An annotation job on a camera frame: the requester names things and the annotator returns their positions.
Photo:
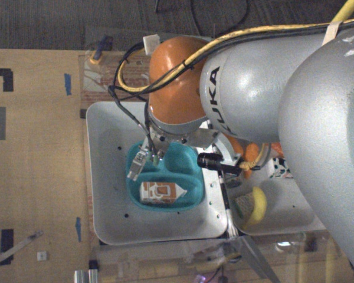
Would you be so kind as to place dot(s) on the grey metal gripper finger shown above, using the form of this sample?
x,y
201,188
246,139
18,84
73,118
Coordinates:
x,y
136,165

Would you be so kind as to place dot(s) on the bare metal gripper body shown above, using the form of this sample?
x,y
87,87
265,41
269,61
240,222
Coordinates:
x,y
200,137

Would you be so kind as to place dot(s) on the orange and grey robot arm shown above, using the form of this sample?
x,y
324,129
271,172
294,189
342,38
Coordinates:
x,y
253,99

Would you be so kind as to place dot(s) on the white plastic tray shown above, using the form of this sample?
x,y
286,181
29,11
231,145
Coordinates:
x,y
112,187
283,205

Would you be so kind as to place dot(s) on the brown and white carton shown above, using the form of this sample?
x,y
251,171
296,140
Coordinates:
x,y
160,192

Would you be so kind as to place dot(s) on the teal divided plate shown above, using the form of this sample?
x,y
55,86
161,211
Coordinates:
x,y
181,169

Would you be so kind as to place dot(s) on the orange carrot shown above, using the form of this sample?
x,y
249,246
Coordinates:
x,y
250,155

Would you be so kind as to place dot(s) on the thin black and white rod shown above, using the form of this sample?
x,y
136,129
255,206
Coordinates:
x,y
225,197

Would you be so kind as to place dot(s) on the beige textured wedge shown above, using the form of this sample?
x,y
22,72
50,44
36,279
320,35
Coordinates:
x,y
245,206

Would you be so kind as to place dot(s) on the black and white patterned packet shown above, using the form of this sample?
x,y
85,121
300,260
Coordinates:
x,y
281,168

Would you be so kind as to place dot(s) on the yellow banana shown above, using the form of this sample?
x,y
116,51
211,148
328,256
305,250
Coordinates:
x,y
260,205

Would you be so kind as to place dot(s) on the brown cardboard board red print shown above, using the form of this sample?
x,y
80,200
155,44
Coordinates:
x,y
106,69

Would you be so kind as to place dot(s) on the black cylinder on white bracket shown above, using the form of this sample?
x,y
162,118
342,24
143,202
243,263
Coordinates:
x,y
209,161

